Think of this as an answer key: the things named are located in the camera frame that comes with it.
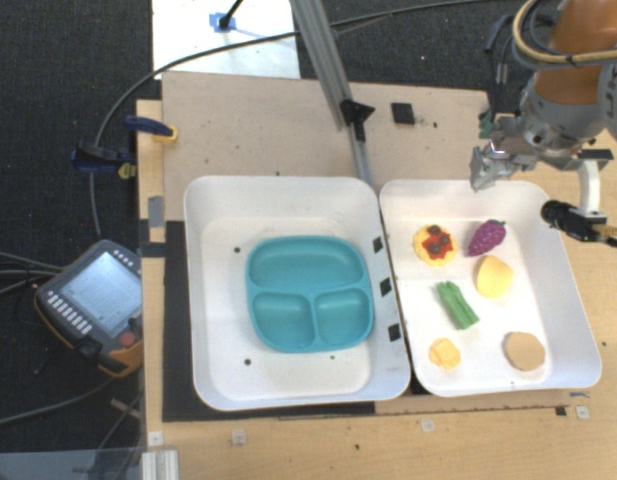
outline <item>black cable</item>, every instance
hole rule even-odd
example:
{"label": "black cable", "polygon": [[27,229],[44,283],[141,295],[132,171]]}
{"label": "black cable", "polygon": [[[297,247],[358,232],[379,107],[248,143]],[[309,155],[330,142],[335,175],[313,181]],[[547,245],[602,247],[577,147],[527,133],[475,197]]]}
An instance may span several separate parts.
{"label": "black cable", "polygon": [[142,453],[141,449],[139,448],[139,441],[140,441],[140,438],[137,438],[137,440],[135,441],[135,445],[133,446],[131,450],[128,450],[126,457],[124,458],[122,463],[119,465],[119,468],[117,469],[117,471],[113,474],[113,476],[105,480],[119,480],[121,478],[121,475],[126,473],[126,469],[128,468],[128,466],[130,466],[130,464],[133,461],[135,461],[135,464],[139,462],[139,459],[141,458],[141,453]]}
{"label": "black cable", "polygon": [[10,286],[6,286],[5,288],[2,288],[0,290],[0,297],[3,295],[6,295],[12,291],[18,290],[19,288],[25,287],[28,283],[36,283],[37,281],[41,281],[42,279],[45,279],[47,277],[50,276],[38,276],[38,277],[34,277],[32,279],[28,279],[28,280],[24,280],[24,281],[19,281],[18,283],[14,283],[11,284]]}
{"label": "black cable", "polygon": [[606,243],[610,246],[610,247],[615,247],[617,248],[617,239],[614,236],[608,237],[606,239]]}
{"label": "black cable", "polygon": [[65,407],[69,407],[71,405],[77,404],[90,398],[91,396],[99,393],[101,390],[109,386],[115,379],[110,378],[106,380],[104,383],[97,386],[95,389],[84,393],[83,395],[76,396],[74,398],[70,398],[69,400],[65,400],[63,402],[59,402],[57,404],[48,405],[46,407],[41,407],[39,409],[34,409],[32,411],[24,412],[21,414],[16,414],[15,416],[8,416],[7,418],[0,419],[0,427],[4,425],[8,425],[10,423],[19,422],[28,418],[34,418],[36,416],[41,416],[42,414],[48,414],[49,412],[56,411],[58,409],[63,409]]}
{"label": "black cable", "polygon": [[117,421],[115,421],[114,425],[110,428],[110,430],[108,431],[106,436],[101,440],[101,443],[99,443],[99,446],[97,446],[97,451],[98,452],[103,450],[104,447],[106,446],[106,444],[108,444],[108,441],[110,441],[110,438],[114,435],[115,432],[117,432],[117,429],[119,428],[119,425],[121,425],[123,423],[123,421],[126,419],[126,417],[133,410],[135,405],[137,405],[139,403],[139,400],[141,400],[142,395],[143,395],[143,390],[140,390],[139,393],[137,394],[137,396],[123,410],[123,412],[121,413],[119,418],[117,418]]}
{"label": "black cable", "polygon": [[493,71],[493,95],[490,103],[491,117],[494,120],[495,116],[499,112],[499,107],[501,105],[502,94],[503,94],[503,86],[507,82],[507,64],[506,64],[506,54],[510,49],[510,45],[513,41],[512,35],[508,36],[504,45],[502,46],[502,50],[499,53],[499,61],[497,66],[492,62],[492,71]]}
{"label": "black cable", "polygon": [[0,267],[20,267],[20,268],[28,268],[24,263],[19,263],[17,261],[0,261]]}
{"label": "black cable", "polygon": [[56,276],[57,272],[51,272],[47,270],[34,270],[34,269],[25,269],[25,270],[0,270],[0,279],[9,279],[12,277],[20,277],[25,275],[26,278],[30,274],[34,274],[36,276]]}
{"label": "black cable", "polygon": [[20,265],[35,265],[37,267],[45,268],[48,270],[61,271],[64,269],[64,267],[59,267],[57,265],[51,265],[50,263],[44,263],[41,261],[32,260],[30,258],[24,258],[23,256],[17,256],[16,254],[10,254],[7,252],[2,252],[2,251],[0,251],[0,258],[14,260],[17,264],[20,264]]}
{"label": "black cable", "polygon": [[13,306],[12,313],[15,319],[19,323],[30,325],[32,327],[46,327],[46,324],[42,323],[39,320],[37,322],[34,322],[32,320],[27,320],[23,316],[20,315],[19,308],[21,307],[21,301],[24,298],[24,294],[26,293],[26,290],[28,289],[29,286],[32,285],[32,283],[33,283],[32,279],[30,278],[26,279],[26,284],[24,285],[23,290],[19,292],[19,296],[17,297],[17,301],[15,302],[15,305]]}
{"label": "black cable", "polygon": [[[537,23],[537,14],[539,13],[540,5],[544,3],[545,0],[537,0],[533,5],[528,8],[527,16],[528,16],[528,29],[530,32],[530,39],[534,43],[534,45],[543,50],[544,52],[552,53],[553,55],[566,55],[564,52],[560,52],[559,50],[555,50],[554,48],[549,47],[544,44],[538,37],[536,31],[536,23]],[[522,19],[521,26],[524,27],[525,23]]]}
{"label": "black cable", "polygon": [[[453,6],[458,6],[458,5],[501,2],[501,1],[507,1],[507,0],[451,0],[448,2],[437,2],[433,4],[415,5],[411,7],[402,7],[400,9],[394,9],[392,11],[376,12],[372,14],[365,14],[365,15],[354,17],[354,18],[349,18],[346,20],[336,21],[336,22],[331,23],[330,26],[331,27],[341,27],[341,26],[352,25],[352,24],[364,22],[364,21],[371,21],[374,23],[377,21],[378,18],[393,17],[399,14],[405,14],[405,13],[411,13],[411,12],[417,12],[417,11],[425,11],[429,9],[439,9],[443,7],[453,7]],[[104,120],[102,121],[101,126],[99,127],[97,135],[95,136],[94,145],[99,146],[101,139],[104,135],[104,132],[106,128],[108,127],[108,125],[110,124],[110,121],[112,120],[114,115],[119,111],[120,107],[126,102],[126,100],[130,98],[130,96],[132,96],[132,94],[135,91],[137,91],[140,87],[142,87],[146,82],[153,79],[155,76],[163,73],[164,71],[167,71],[170,68],[173,68],[175,66],[179,66],[180,64],[185,64],[186,62],[190,62],[192,60],[200,59],[202,57],[206,57],[206,56],[213,55],[216,53],[223,53],[226,51],[235,50],[237,48],[245,48],[247,46],[254,46],[257,44],[261,44],[261,43],[279,41],[281,39],[287,39],[289,37],[296,37],[299,35],[300,33],[298,31],[286,32],[286,33],[277,34],[274,36],[267,36],[267,37],[261,37],[257,39],[251,39],[249,41],[244,41],[241,43],[224,45],[218,48],[213,48],[210,50],[205,50],[203,52],[197,52],[191,55],[187,55],[185,57],[181,57],[180,59],[169,62],[168,64],[165,64],[164,66],[157,68],[154,71],[151,71],[150,73],[148,73],[147,75],[139,79],[137,82],[135,82],[130,87],[130,89],[128,89],[117,100],[117,102],[110,108]],[[95,227],[95,234],[97,236],[97,239],[101,239],[102,238],[101,225],[99,222],[99,214],[97,211],[97,201],[95,197],[95,175],[90,174],[89,176],[90,176],[90,179],[89,179],[90,209],[91,209],[93,224]]]}
{"label": "black cable", "polygon": [[359,30],[360,28],[365,28],[368,27],[370,25],[374,25],[375,23],[379,23],[380,21],[384,21],[388,18],[390,18],[391,16],[381,16],[379,18],[373,18],[370,19],[364,23],[360,23],[358,25],[353,25],[351,27],[348,27],[345,30],[337,30],[337,31],[333,31],[333,36],[335,38],[335,40],[339,39],[341,36],[349,34],[350,32],[354,32],[356,30]]}

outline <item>blue clamp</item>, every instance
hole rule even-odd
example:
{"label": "blue clamp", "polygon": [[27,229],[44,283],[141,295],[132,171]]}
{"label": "blue clamp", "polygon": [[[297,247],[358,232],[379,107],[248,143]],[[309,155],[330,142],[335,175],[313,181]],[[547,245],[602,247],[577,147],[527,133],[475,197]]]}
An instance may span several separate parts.
{"label": "blue clamp", "polygon": [[148,117],[126,116],[124,126],[130,131],[150,133],[157,142],[174,142],[177,140],[177,128],[167,126]]}
{"label": "blue clamp", "polygon": [[119,173],[125,165],[135,165],[137,157],[125,151],[113,151],[81,142],[70,155],[73,167],[78,172],[89,174]]}

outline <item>cable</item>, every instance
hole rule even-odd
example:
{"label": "cable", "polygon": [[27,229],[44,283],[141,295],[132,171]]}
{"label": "cable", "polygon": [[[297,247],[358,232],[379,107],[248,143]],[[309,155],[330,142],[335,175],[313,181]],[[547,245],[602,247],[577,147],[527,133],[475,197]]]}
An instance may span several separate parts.
{"label": "cable", "polygon": [[540,3],[540,0],[537,0],[537,3],[534,6],[534,8],[528,9],[528,12],[530,13],[529,20],[528,20],[530,22],[529,30],[530,30],[530,38],[532,39],[532,42],[544,52],[552,53],[554,55],[566,55],[564,52],[560,52],[558,50],[555,50],[545,45],[537,37],[536,21],[537,21],[537,13],[539,12],[539,3]]}
{"label": "cable", "polygon": [[[515,58],[515,60],[517,61],[517,63],[519,63],[521,66],[523,66],[526,69],[529,69],[531,71],[553,71],[553,70],[557,70],[557,69],[564,69],[564,68],[573,68],[573,67],[575,67],[570,62],[562,62],[562,63],[555,63],[555,64],[546,64],[546,63],[542,63],[542,62],[533,62],[532,60],[529,60],[528,57],[524,57],[521,54],[521,52],[519,51],[519,47],[518,47],[517,43],[514,42],[514,41],[512,43],[512,54],[513,54],[513,57]],[[577,67],[605,66],[605,65],[608,65],[608,64],[617,64],[617,59],[588,60],[588,61],[576,60],[576,64],[577,64]]]}
{"label": "cable", "polygon": [[28,288],[28,286],[31,284],[31,279],[30,279],[30,274],[32,273],[32,271],[26,266],[26,265],[21,265],[19,263],[0,263],[0,265],[8,265],[8,266],[12,266],[12,265],[16,265],[18,267],[23,267],[25,269],[26,272],[26,279],[24,280],[24,284],[23,284],[23,289],[19,292],[19,296],[17,297],[17,301],[15,302],[15,305],[12,308],[12,314],[15,317],[15,319],[23,324],[26,325],[32,325],[35,327],[43,327],[43,324],[39,324],[37,322],[32,322],[30,320],[25,320],[24,318],[22,318],[19,315],[19,307],[21,305],[21,301],[24,297],[24,293],[26,293],[26,290]]}
{"label": "cable", "polygon": [[110,378],[108,380],[106,380],[104,383],[100,384],[99,386],[97,386],[95,389],[92,389],[90,391],[88,391],[87,393],[84,393],[83,395],[79,395],[76,396],[74,398],[70,398],[69,400],[65,400],[63,402],[59,402],[57,404],[53,404],[53,405],[48,405],[46,407],[41,407],[39,409],[34,409],[32,411],[28,411],[28,412],[24,412],[21,414],[17,414],[15,416],[9,416],[7,418],[2,418],[0,419],[0,427],[3,425],[8,425],[10,423],[14,423],[14,422],[18,422],[21,420],[25,420],[28,418],[34,418],[36,416],[41,416],[42,414],[48,414],[49,412],[53,412],[56,411],[58,409],[63,409],[64,407],[69,407],[70,405],[74,405],[77,404],[79,402],[82,402],[83,400],[86,400],[87,398],[90,398],[91,396],[95,395],[96,393],[99,393],[99,391],[103,390],[104,388],[106,388],[107,386],[109,386],[115,379],[114,378]]}
{"label": "cable", "polygon": [[[43,322],[41,322],[41,319],[38,318],[37,321],[33,321],[33,320],[27,320],[26,318],[24,318],[23,316],[21,316],[20,314],[20,307],[21,307],[21,301],[24,298],[24,294],[26,293],[26,290],[28,289],[28,287],[32,287],[32,280],[31,279],[26,279],[26,285],[24,285],[23,290],[21,290],[19,292],[19,296],[17,297],[17,301],[15,302],[15,305],[13,306],[12,309],[12,314],[15,317],[15,319],[22,324],[25,325],[30,325],[32,327],[46,327],[46,324],[44,324]],[[41,370],[43,369],[45,365],[43,365],[42,367],[40,367],[38,370],[39,372],[41,372]]]}
{"label": "cable", "polygon": [[7,258],[10,260],[15,260],[17,263],[23,264],[23,265],[35,265],[37,267],[42,267],[42,268],[46,268],[49,270],[63,270],[64,267],[59,267],[57,265],[51,265],[49,263],[43,263],[41,261],[36,261],[36,260],[31,260],[30,258],[24,258],[23,256],[17,256],[16,254],[10,254],[7,252],[1,252],[0,251],[0,257],[1,258]]}
{"label": "cable", "polygon": [[519,49],[521,53],[534,61],[538,61],[539,63],[561,65],[561,67],[590,65],[590,63],[593,65],[598,65],[603,64],[603,61],[617,62],[617,48],[586,53],[555,55],[553,53],[536,50],[528,45],[522,37],[523,25],[526,21],[526,16],[528,15],[529,10],[538,4],[539,1],[540,0],[528,0],[521,6],[515,15],[512,24],[512,33],[515,38],[515,49]]}
{"label": "cable", "polygon": [[32,270],[32,269],[0,270],[0,279],[1,278],[7,279],[9,277],[15,277],[15,276],[20,276],[20,275],[26,275],[26,278],[27,278],[30,274],[34,274],[37,276],[56,276],[57,272],[50,272],[50,271],[45,271],[45,270]]}
{"label": "cable", "polygon": [[[499,71],[499,66],[498,64],[495,64],[495,55],[494,55],[495,44],[497,43],[497,39],[499,38],[499,35],[501,34],[501,31],[504,29],[504,27],[512,23],[512,18],[513,18],[512,14],[504,14],[500,16],[499,19],[490,27],[490,32],[488,33],[488,38],[486,40],[486,44],[484,45],[484,53],[486,54],[486,56],[488,57],[488,60],[490,61],[490,79],[491,79],[492,85],[487,90],[487,94],[488,94],[488,103],[489,103],[489,107],[491,110],[495,109],[495,107],[497,106],[497,99],[498,99],[497,92],[499,90],[499,87],[497,84],[497,79],[498,79],[497,75]],[[491,112],[491,115],[490,115],[491,122],[495,118],[495,113],[496,112]]]}
{"label": "cable", "polygon": [[350,32],[355,32],[356,30],[359,30],[360,28],[365,28],[368,27],[369,25],[374,25],[375,23],[379,23],[380,21],[384,21],[386,19],[390,18],[390,16],[381,16],[379,18],[373,18],[370,19],[364,23],[360,23],[358,25],[353,25],[351,27],[348,27],[345,30],[337,30],[337,31],[333,31],[333,35],[335,37],[335,40],[339,39],[341,36],[344,36],[346,34],[349,34]]}
{"label": "cable", "polygon": [[[417,12],[417,11],[425,11],[429,9],[439,9],[443,7],[453,7],[453,6],[458,6],[458,5],[480,4],[480,3],[502,2],[502,1],[507,1],[507,0],[450,0],[447,2],[437,2],[433,4],[415,5],[411,7],[402,7],[399,9],[394,9],[392,11],[376,12],[372,14],[356,16],[354,18],[349,18],[345,20],[335,21],[335,22],[332,22],[330,26],[331,27],[341,27],[341,26],[356,24],[356,23],[363,22],[363,21],[370,21],[371,23],[376,23],[377,21],[380,21],[379,18],[383,19],[386,17],[397,16],[399,14],[405,14],[405,13],[411,13],[411,12]],[[135,82],[110,108],[110,110],[104,117],[104,120],[102,121],[99,127],[97,135],[95,136],[94,145],[99,146],[99,144],[101,143],[101,139],[104,135],[104,132],[106,128],[108,127],[108,125],[110,124],[110,121],[112,120],[114,115],[119,111],[120,107],[126,102],[126,100],[130,98],[130,96],[132,96],[132,94],[137,89],[139,89],[141,86],[143,86],[146,82],[148,82],[155,76],[163,73],[164,71],[167,71],[170,68],[173,68],[175,66],[185,64],[186,62],[190,62],[192,60],[200,59],[202,57],[206,57],[206,56],[213,55],[216,53],[223,53],[229,50],[245,48],[247,46],[255,46],[257,44],[266,43],[266,42],[280,41],[282,39],[287,39],[289,37],[296,37],[299,35],[300,33],[298,31],[293,31],[293,32],[286,32],[283,34],[277,34],[274,36],[267,36],[267,37],[261,37],[257,39],[251,39],[249,41],[243,41],[241,43],[228,44],[228,45],[220,46],[218,48],[213,48],[210,50],[205,50],[203,52],[197,52],[191,55],[187,55],[185,57],[181,57],[180,59],[169,62],[168,64],[165,64],[164,66],[157,68],[154,71],[151,71],[150,73],[148,73],[147,75],[139,79],[137,82]],[[95,197],[95,175],[90,174],[89,176],[90,176],[90,179],[89,179],[90,209],[91,209],[93,224],[95,227],[95,234],[97,238],[100,239],[102,238],[102,232],[101,232],[101,225],[99,222],[99,213],[97,211],[97,201]]]}
{"label": "cable", "polygon": [[506,41],[504,42],[502,50],[499,54],[499,62],[496,67],[491,57],[491,68],[492,68],[492,75],[493,75],[493,82],[494,82],[493,89],[492,89],[491,104],[490,104],[492,119],[494,119],[497,113],[499,112],[499,105],[502,99],[503,86],[507,82],[508,66],[506,64],[506,54],[508,52],[508,49],[510,48],[511,43],[512,43],[512,35],[506,38]]}
{"label": "cable", "polygon": [[614,236],[608,237],[606,239],[606,244],[608,244],[610,247],[617,248],[617,239]]}
{"label": "cable", "polygon": [[32,279],[26,279],[24,281],[19,281],[18,283],[11,284],[10,286],[6,286],[5,288],[2,288],[0,290],[0,297],[12,291],[18,290],[19,288],[23,288],[28,283],[36,283],[37,281],[41,281],[42,279],[45,279],[46,277],[49,277],[49,276],[33,277]]}
{"label": "cable", "polygon": [[114,433],[119,428],[119,425],[121,425],[121,423],[126,419],[126,417],[130,414],[130,411],[132,411],[133,408],[135,407],[135,405],[139,403],[139,400],[141,400],[142,395],[143,395],[143,390],[140,390],[137,396],[128,404],[128,407],[124,409],[124,411],[121,413],[119,418],[117,418],[117,421],[115,421],[114,425],[108,431],[106,436],[101,440],[101,443],[99,443],[99,446],[97,447],[97,451],[101,451],[104,449],[106,444],[108,444],[108,441],[110,441],[110,438],[114,435]]}
{"label": "cable", "polygon": [[140,440],[141,440],[140,438],[137,438],[137,440],[135,441],[135,445],[132,447],[131,450],[128,451],[126,458],[120,464],[119,468],[117,469],[117,472],[114,473],[112,477],[109,477],[106,480],[119,480],[121,478],[121,475],[126,473],[126,469],[128,468],[128,466],[130,466],[130,464],[133,461],[135,461],[134,462],[135,464],[139,462],[139,459],[142,453],[141,448],[139,448]]}

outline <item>black carpet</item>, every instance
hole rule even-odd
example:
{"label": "black carpet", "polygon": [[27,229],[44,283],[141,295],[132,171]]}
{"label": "black carpet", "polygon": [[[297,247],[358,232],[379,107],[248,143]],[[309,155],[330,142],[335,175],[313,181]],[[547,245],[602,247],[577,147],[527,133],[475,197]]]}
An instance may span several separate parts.
{"label": "black carpet", "polygon": [[[331,20],[447,0],[323,0]],[[354,81],[486,89],[482,50],[491,24],[521,0],[395,16],[338,34]],[[0,250],[66,265],[95,240],[88,179],[70,153],[92,141],[112,104],[152,69],[151,0],[0,0]],[[313,77],[300,45],[302,76]],[[506,109],[528,74],[514,70]],[[103,138],[130,147],[121,117],[136,98],[158,98],[149,83],[121,109]],[[133,181],[97,179],[103,236],[138,246]],[[6,286],[0,281],[0,288]],[[0,298],[0,418],[60,402],[106,380],[69,352],[32,309],[31,289]],[[35,373],[50,359],[45,368]],[[116,381],[86,402],[0,427],[0,452],[95,448],[128,402],[137,375]],[[107,446],[132,445],[138,425],[124,422]]]}

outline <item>black clip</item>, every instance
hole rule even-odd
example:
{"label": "black clip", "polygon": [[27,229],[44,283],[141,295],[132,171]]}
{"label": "black clip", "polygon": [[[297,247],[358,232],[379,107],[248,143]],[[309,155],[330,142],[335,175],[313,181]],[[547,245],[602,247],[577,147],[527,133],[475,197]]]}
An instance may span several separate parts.
{"label": "black clip", "polygon": [[341,113],[344,116],[346,125],[354,125],[355,138],[360,142],[366,142],[364,122],[370,117],[370,114],[375,111],[375,108],[348,99],[342,101],[339,108],[341,108]]}

